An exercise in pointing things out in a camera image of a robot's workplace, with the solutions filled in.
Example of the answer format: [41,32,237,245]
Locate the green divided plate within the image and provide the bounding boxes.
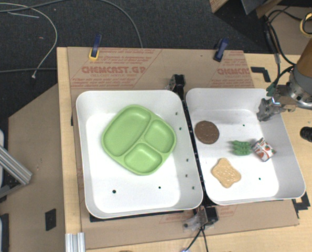
[101,104,177,176]

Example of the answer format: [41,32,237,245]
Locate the white plastic tray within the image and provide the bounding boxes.
[185,87,307,206]
[75,89,204,219]

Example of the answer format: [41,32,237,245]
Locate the black block with thin wires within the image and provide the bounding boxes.
[168,73,186,93]
[183,206,219,233]

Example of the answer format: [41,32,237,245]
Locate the green pea pods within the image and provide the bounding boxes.
[230,140,253,156]

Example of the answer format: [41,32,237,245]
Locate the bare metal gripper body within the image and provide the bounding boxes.
[273,85,312,113]

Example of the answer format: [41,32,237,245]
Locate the white and orange small carton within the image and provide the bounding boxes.
[251,137,277,163]

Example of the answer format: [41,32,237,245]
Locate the brown cardboard board red print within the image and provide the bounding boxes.
[66,47,300,250]

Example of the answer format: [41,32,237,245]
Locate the round brown biscuit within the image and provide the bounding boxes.
[194,120,220,145]

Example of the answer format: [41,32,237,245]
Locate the tan cracker biscuit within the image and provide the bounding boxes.
[210,157,242,189]

